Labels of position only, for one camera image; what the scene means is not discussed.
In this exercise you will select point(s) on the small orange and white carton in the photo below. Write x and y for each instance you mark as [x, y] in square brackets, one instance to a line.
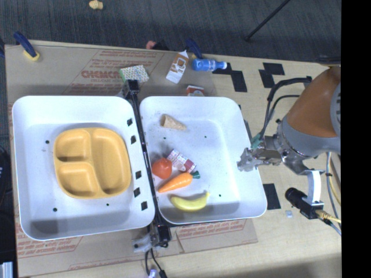
[195, 91]

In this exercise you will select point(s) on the green patterned box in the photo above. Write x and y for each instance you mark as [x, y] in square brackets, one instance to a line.
[134, 73]

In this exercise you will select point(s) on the tan ice cream cone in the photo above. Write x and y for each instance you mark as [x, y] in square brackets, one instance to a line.
[172, 122]

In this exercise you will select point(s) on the orange carrot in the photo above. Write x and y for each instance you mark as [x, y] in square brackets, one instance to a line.
[176, 182]

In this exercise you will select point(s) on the red tomato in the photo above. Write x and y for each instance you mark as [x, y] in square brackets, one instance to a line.
[161, 168]

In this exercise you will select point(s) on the small white square piece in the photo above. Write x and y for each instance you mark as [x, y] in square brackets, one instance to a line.
[289, 213]

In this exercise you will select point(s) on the black cylinder on white bracket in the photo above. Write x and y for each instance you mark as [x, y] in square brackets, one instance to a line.
[301, 203]

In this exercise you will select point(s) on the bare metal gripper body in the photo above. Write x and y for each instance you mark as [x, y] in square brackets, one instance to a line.
[269, 152]

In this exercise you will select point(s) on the white plastic tray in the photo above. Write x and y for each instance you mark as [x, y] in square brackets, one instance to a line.
[226, 155]
[34, 155]

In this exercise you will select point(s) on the orange divided plate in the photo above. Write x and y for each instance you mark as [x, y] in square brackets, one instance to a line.
[92, 162]

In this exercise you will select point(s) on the yellow banana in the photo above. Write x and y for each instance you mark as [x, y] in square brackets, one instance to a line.
[189, 204]

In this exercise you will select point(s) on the yellow toy biscuit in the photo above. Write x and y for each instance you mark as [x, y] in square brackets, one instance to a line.
[96, 4]

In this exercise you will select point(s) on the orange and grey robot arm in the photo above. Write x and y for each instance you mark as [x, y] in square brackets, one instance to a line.
[314, 109]

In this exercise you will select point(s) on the brown cardboard board red print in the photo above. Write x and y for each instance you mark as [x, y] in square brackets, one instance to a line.
[87, 68]

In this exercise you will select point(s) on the blue bottle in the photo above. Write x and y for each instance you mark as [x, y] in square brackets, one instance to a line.
[205, 65]

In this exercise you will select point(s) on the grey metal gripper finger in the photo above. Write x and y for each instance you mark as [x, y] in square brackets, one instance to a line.
[248, 153]
[246, 165]

